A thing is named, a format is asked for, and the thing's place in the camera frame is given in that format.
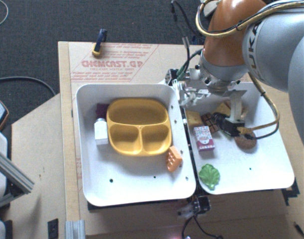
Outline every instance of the pink box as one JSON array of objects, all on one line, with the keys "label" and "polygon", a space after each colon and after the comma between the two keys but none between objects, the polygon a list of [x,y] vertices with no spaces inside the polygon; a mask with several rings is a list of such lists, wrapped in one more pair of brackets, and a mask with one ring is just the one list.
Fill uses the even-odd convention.
[{"label": "pink box", "polygon": [[198,151],[215,149],[208,126],[194,127],[194,135]]}]

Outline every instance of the green toy vegetable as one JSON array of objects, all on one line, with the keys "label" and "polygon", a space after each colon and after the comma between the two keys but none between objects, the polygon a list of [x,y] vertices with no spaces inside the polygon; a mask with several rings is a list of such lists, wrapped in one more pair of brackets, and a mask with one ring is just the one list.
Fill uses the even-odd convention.
[{"label": "green toy vegetable", "polygon": [[206,164],[198,173],[201,181],[209,187],[210,190],[214,190],[220,179],[219,171],[210,164]]}]

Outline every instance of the blue and yellow clamp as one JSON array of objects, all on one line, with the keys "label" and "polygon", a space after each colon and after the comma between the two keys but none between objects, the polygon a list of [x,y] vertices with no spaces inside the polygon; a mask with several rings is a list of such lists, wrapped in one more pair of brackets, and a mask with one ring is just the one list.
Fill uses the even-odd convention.
[{"label": "blue and yellow clamp", "polygon": [[104,28],[100,29],[97,42],[93,44],[92,54],[95,57],[99,57],[101,53],[101,43],[106,41],[107,30]]}]

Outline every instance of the white bottle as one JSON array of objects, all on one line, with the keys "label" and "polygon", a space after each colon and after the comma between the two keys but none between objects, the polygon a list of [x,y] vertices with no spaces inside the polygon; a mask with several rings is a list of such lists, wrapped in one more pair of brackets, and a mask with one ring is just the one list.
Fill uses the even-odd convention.
[{"label": "white bottle", "polygon": [[94,134],[97,145],[108,144],[107,123],[105,119],[99,118],[94,123]]}]

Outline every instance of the yellow divided plate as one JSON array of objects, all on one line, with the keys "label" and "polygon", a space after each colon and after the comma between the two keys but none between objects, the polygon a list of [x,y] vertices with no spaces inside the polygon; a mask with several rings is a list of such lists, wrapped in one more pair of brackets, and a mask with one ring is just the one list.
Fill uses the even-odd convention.
[{"label": "yellow divided plate", "polygon": [[157,100],[117,99],[107,109],[106,122],[110,144],[120,154],[159,155],[171,146],[168,112]]}]

